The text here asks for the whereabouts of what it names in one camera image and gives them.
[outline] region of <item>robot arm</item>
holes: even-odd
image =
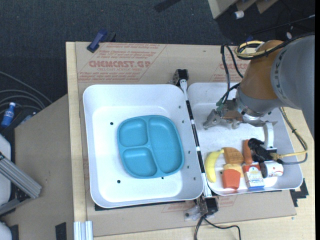
[[[315,138],[315,35],[293,41],[268,41],[257,52],[259,56],[238,57],[251,60],[239,84],[235,99],[213,110],[204,128],[221,120],[262,126],[261,117],[278,107],[302,110]]]

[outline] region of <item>black floor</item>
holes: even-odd
[[[101,28],[115,32],[117,42],[237,45],[255,31],[315,14],[315,0],[279,0],[262,14],[253,5],[235,20],[231,6],[214,20],[208,0],[172,1],[0,0],[0,71],[55,101],[67,93],[65,43],[92,41]],[[288,30],[254,37],[281,39]],[[292,34],[314,30],[315,18],[295,24]],[[28,90],[0,74],[0,112],[13,95],[1,91],[11,89]]]

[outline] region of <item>blue divided plate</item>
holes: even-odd
[[[136,178],[164,177],[178,172],[185,156],[175,124],[162,115],[123,121],[117,143],[125,170]]]

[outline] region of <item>toy banana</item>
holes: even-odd
[[[216,182],[215,165],[217,158],[220,156],[220,154],[223,154],[224,152],[224,149],[221,149],[219,151],[213,151],[207,156],[204,162],[206,177],[212,183]]]

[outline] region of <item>blue bottle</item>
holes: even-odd
[[[1,122],[2,128],[6,128],[11,124],[15,116],[15,107],[16,107],[16,103],[10,102],[9,108],[3,114],[3,120]]]

